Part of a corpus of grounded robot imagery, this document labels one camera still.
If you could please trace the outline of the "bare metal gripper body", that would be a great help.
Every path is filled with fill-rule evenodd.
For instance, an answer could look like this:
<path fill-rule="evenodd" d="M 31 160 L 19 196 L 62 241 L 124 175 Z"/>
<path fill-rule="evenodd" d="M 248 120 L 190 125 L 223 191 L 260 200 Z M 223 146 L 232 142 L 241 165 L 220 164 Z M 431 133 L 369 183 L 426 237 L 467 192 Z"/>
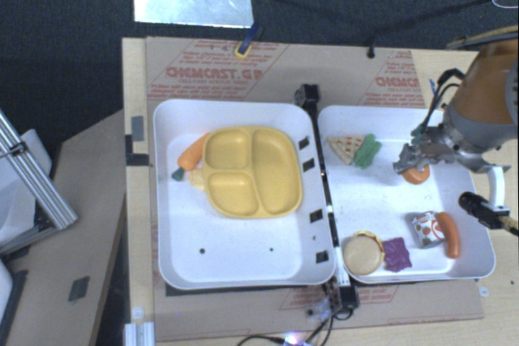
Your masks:
<path fill-rule="evenodd" d="M 467 138 L 447 135 L 424 135 L 418 144 L 406 145 L 406 169 L 422 172 L 426 165 L 459 164 L 473 173 L 486 173 L 492 164 L 483 154 L 501 147 L 500 139 L 473 143 Z"/>

